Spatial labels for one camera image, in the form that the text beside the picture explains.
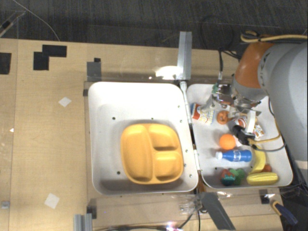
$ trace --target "white bottle cap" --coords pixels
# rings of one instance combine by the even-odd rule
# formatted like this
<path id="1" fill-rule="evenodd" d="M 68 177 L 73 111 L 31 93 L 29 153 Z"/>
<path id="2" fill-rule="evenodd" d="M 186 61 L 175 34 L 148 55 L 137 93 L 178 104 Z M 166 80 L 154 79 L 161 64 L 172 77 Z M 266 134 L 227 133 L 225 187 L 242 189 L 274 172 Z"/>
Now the white bottle cap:
<path id="1" fill-rule="evenodd" d="M 217 159 L 222 159 L 222 152 L 216 152 L 215 157 Z"/>

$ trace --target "bottle label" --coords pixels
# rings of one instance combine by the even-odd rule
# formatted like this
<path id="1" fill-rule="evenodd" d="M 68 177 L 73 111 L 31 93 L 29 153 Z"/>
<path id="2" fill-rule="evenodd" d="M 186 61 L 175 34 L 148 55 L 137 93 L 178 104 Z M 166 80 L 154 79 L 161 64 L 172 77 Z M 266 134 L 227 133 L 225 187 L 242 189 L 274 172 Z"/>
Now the bottle label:
<path id="1" fill-rule="evenodd" d="M 233 162 L 239 162 L 241 160 L 241 152 L 234 150 L 233 153 Z"/>

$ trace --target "toy orange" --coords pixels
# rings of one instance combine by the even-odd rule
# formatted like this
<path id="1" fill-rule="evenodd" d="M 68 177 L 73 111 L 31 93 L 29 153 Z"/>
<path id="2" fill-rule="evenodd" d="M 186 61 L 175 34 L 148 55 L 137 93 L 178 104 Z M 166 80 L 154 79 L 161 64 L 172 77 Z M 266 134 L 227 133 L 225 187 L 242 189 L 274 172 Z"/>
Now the toy orange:
<path id="1" fill-rule="evenodd" d="M 235 138 L 231 134 L 226 133 L 220 137 L 219 145 L 224 150 L 232 150 L 236 145 Z"/>

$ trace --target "white tray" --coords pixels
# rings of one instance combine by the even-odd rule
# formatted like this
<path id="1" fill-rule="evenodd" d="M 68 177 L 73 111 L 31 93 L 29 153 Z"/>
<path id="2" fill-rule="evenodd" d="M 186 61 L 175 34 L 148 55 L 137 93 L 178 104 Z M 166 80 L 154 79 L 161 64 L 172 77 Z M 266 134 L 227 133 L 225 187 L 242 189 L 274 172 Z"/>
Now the white tray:
<path id="1" fill-rule="evenodd" d="M 187 97 L 189 103 L 198 103 L 200 105 L 205 104 L 209 96 L 211 95 L 213 85 L 207 84 L 194 84 L 189 86 L 187 90 Z M 261 111 L 262 113 L 258 116 L 258 122 L 265 131 L 265 135 L 261 139 L 269 139 L 276 137 L 278 132 L 275 126 L 274 118 L 270 114 L 268 109 L 268 98 L 262 100 L 262 103 L 258 105 L 255 110 Z M 219 177 L 224 168 L 242 168 L 246 173 L 250 172 L 251 167 L 254 163 L 252 160 L 249 163 L 246 162 L 229 162 L 215 158 L 215 152 L 219 150 L 219 138 L 224 133 L 230 133 L 227 125 L 221 125 L 216 121 L 216 115 L 214 114 L 213 123 L 211 125 L 204 124 L 200 121 L 193 120 L 193 131 L 195 136 L 196 147 L 199 154 L 200 168 L 202 170 L 202 176 L 208 186 L 217 189 L 225 188 L 258 188 L 256 186 L 250 186 L 243 180 L 240 186 L 224 186 L 221 184 Z M 274 149 L 279 148 L 283 145 L 282 139 L 278 139 L 273 142 L 261 144 L 263 149 Z M 241 146 L 243 149 L 251 150 L 249 146 Z M 283 148 L 277 152 L 266 153 L 267 163 L 272 167 L 273 172 L 278 174 L 279 180 L 271 186 L 287 186 L 291 183 L 293 178 L 292 169 L 290 162 Z"/>
<path id="2" fill-rule="evenodd" d="M 198 183 L 185 103 L 172 84 L 97 82 L 89 89 L 92 180 L 101 194 L 188 192 Z M 125 175 L 121 162 L 123 130 L 137 123 L 173 128 L 180 139 L 184 172 L 171 183 L 139 185 Z"/>

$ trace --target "black floor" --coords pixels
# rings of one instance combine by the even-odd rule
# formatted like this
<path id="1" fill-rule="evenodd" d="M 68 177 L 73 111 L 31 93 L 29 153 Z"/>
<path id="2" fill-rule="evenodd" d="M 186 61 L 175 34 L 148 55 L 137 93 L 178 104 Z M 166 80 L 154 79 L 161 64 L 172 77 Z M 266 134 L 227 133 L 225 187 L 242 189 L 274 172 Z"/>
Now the black floor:
<path id="1" fill-rule="evenodd" d="M 239 36 L 247 29 L 303 34 L 308 16 L 308 0 L 16 1 L 48 22 L 61 41 L 178 47 L 179 32 L 191 31 L 195 49 L 242 51 L 245 45 Z M 12 0 L 0 0 L 0 23 L 23 10 Z M 56 40 L 50 28 L 29 12 L 4 37 Z M 284 202 L 300 220 L 292 230 L 307 230 L 307 195 L 291 194 Z"/>

